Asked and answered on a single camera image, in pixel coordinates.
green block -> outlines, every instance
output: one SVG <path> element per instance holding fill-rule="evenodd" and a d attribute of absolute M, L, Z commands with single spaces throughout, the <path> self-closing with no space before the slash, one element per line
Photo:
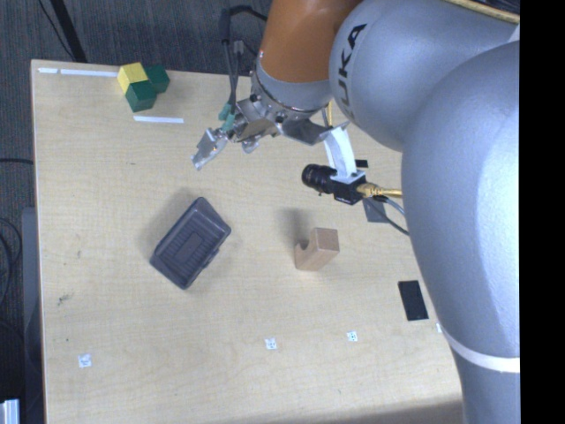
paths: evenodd
<path fill-rule="evenodd" d="M 145 74 L 147 74 L 149 78 L 149 81 L 151 81 L 151 84 L 155 88 L 155 92 L 164 93 L 165 91 L 167 91 L 170 79 L 164 67 L 162 67 L 160 64 L 156 64 L 155 66 L 149 66 L 144 69 Z"/>
<path fill-rule="evenodd" d="M 132 111 L 142 111 L 153 107 L 157 94 L 149 80 L 130 83 L 125 92 L 125 98 L 130 103 Z"/>

yellow block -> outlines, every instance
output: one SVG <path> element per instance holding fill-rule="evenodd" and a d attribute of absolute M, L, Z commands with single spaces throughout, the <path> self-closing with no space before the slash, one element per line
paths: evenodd
<path fill-rule="evenodd" d="M 141 63 L 126 64 L 120 67 L 120 71 L 117 73 L 117 81 L 119 82 L 122 91 L 124 91 L 124 94 L 127 92 L 127 88 L 130 86 L 130 83 L 143 80 L 149 80 L 149 78 Z"/>

gray floor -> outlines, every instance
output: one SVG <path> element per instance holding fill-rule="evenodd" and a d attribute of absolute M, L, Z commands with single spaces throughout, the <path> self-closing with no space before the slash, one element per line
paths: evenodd
<path fill-rule="evenodd" d="M 267 14 L 272 0 L 64 1 L 89 63 L 141 61 L 170 70 L 226 73 L 217 33 L 221 9 L 245 4 Z M 42 2 L 59 29 L 49 0 Z M 0 27 L 0 159 L 33 160 L 30 60 L 71 58 L 38 0 L 0 0 Z M 232 35 L 257 49 L 263 27 L 261 20 L 243 13 L 234 18 Z M 246 51 L 241 73 L 248 73 L 252 60 Z M 34 205 L 33 174 L 33 165 L 0 163 L 0 218 L 18 231 L 23 209 Z M 0 223 L 0 236 L 15 255 L 18 241 L 6 223 Z M 0 303 L 0 402 L 22 398 L 25 387 L 21 261 L 10 276 L 6 262 L 0 250 L 0 299 L 5 291 Z"/>

white band on robot arm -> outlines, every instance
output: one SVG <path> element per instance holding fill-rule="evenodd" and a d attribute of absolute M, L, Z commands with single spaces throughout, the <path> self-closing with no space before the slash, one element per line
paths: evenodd
<path fill-rule="evenodd" d="M 441 327 L 441 332 L 448 340 L 451 348 L 457 352 L 461 357 L 465 358 L 470 363 L 491 369 L 498 372 L 510 372 L 513 374 L 520 374 L 520 358 L 501 358 L 492 355 L 485 355 L 484 353 L 475 352 L 463 344 L 456 341 L 449 333 Z"/>

black pole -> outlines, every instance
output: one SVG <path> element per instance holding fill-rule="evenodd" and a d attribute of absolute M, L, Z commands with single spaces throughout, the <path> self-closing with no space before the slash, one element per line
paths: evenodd
<path fill-rule="evenodd" d="M 50 0 L 53 10 L 55 11 L 56 17 L 59 21 L 59 25 L 63 29 L 64 37 L 71 48 L 72 56 L 74 60 L 78 63 L 88 63 L 87 56 L 84 50 L 80 46 L 79 37 L 72 24 L 71 17 L 64 5 L 64 0 Z"/>

